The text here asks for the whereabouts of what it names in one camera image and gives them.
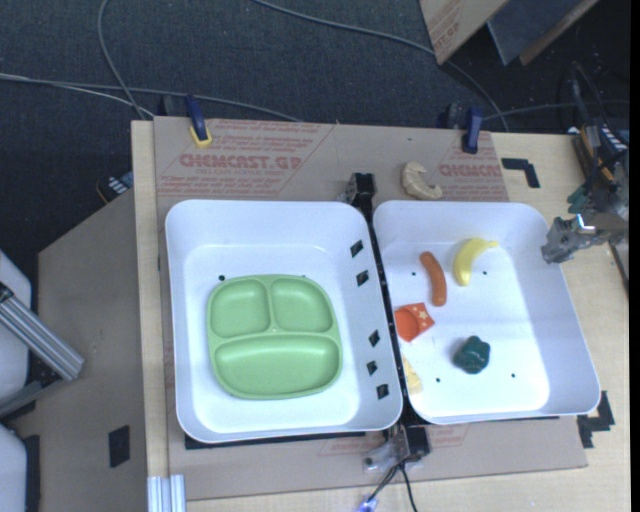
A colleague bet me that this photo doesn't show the dark green pepper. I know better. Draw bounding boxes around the dark green pepper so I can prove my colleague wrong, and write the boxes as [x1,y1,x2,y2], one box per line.
[452,335,491,376]

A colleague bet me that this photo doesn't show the yellow banana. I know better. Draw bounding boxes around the yellow banana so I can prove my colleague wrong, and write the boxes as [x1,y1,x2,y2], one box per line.
[452,236,500,288]

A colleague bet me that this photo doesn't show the pale yellow toy food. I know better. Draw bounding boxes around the pale yellow toy food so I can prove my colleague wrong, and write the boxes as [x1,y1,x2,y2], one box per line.
[400,355,425,397]

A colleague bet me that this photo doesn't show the brown cardboard board, red print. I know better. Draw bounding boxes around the brown cardboard board, red print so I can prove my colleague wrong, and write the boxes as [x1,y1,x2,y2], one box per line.
[152,115,589,502]

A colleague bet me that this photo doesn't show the green divided plate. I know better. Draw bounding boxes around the green divided plate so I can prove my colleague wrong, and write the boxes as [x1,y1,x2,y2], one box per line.
[205,273,345,401]

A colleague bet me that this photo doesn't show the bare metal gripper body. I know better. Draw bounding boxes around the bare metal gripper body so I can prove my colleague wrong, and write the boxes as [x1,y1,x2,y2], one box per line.
[585,189,630,246]

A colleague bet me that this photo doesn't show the white plastic tray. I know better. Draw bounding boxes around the white plastic tray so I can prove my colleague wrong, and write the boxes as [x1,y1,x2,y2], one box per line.
[372,199,602,427]
[163,198,405,445]

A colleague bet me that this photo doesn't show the orange sausage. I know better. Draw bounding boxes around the orange sausage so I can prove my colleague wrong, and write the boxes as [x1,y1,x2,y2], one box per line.
[418,250,448,308]

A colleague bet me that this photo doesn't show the orange carton with yellow star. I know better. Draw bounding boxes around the orange carton with yellow star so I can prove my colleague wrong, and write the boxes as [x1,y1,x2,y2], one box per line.
[393,301,436,345]

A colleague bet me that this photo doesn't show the beige croissant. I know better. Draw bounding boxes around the beige croissant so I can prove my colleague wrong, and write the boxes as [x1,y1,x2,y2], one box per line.
[400,160,445,202]

